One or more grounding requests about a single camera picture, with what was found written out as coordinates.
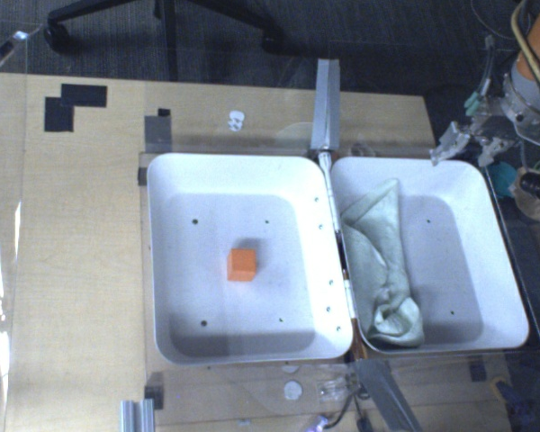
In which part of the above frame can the orange cube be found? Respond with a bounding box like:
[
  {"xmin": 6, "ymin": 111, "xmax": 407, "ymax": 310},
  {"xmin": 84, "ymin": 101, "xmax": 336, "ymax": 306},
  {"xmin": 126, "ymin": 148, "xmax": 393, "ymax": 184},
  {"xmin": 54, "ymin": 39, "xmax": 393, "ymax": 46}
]
[{"xmin": 227, "ymin": 247, "xmax": 258, "ymax": 283}]

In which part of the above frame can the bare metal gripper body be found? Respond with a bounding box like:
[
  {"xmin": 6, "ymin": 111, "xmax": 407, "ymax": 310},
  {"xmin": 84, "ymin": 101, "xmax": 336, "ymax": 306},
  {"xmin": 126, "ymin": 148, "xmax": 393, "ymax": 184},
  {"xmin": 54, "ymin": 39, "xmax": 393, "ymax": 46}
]
[{"xmin": 470, "ymin": 88, "xmax": 540, "ymax": 149}]

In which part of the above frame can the black office chair base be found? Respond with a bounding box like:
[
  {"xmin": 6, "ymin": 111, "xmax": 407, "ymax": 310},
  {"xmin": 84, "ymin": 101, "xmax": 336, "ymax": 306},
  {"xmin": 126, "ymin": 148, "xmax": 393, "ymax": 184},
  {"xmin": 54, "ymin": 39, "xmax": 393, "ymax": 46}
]
[{"xmin": 42, "ymin": 0, "xmax": 298, "ymax": 83}]

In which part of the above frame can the pale green cloth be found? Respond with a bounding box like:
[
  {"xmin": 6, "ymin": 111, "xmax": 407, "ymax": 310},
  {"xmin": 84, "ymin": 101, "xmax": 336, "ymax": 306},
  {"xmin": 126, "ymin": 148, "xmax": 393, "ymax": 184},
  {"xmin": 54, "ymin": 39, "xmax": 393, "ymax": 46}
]
[{"xmin": 340, "ymin": 177, "xmax": 426, "ymax": 349}]

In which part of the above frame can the white plastic tray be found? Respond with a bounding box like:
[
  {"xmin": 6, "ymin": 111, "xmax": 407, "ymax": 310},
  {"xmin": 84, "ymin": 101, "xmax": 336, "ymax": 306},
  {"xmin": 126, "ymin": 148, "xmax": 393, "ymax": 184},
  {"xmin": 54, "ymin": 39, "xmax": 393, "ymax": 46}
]
[
  {"xmin": 330, "ymin": 156, "xmax": 531, "ymax": 356},
  {"xmin": 146, "ymin": 152, "xmax": 355, "ymax": 367}
]

